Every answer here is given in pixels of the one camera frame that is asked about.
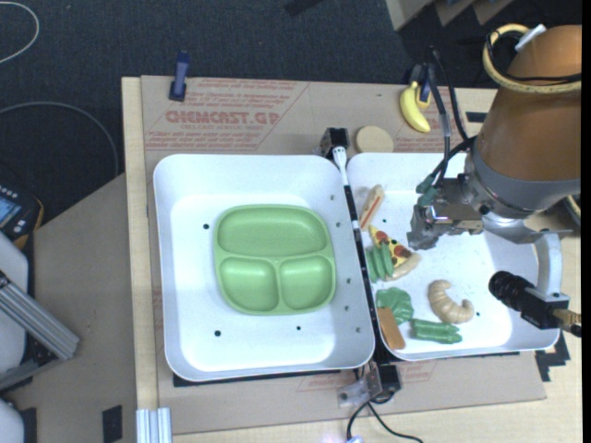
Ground yellow banana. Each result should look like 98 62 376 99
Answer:
398 80 432 134

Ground toy hot dog in bun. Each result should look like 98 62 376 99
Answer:
358 183 386 231

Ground green divided plate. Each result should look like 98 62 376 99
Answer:
212 203 337 317

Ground black cylinder on white bracket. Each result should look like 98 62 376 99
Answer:
481 211 573 330

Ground round tan biscuit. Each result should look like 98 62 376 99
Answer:
355 125 395 155

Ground thin black and white rod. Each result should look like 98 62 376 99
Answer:
332 147 385 365

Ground green toy beans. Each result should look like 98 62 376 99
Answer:
366 242 394 283

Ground green toy asparagus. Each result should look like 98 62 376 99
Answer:
409 317 464 345

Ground white plastic tray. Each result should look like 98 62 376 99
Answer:
152 153 377 383
344 150 562 363

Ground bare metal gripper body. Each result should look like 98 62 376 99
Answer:
429 172 499 238

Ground green toy lettuce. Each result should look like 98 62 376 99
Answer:
374 286 416 328

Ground brown cardboard board, red print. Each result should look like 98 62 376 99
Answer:
139 75 561 436

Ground toy pizza slice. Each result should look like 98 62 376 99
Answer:
367 224 423 281

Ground tan toy croissant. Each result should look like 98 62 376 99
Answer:
427 279 476 325

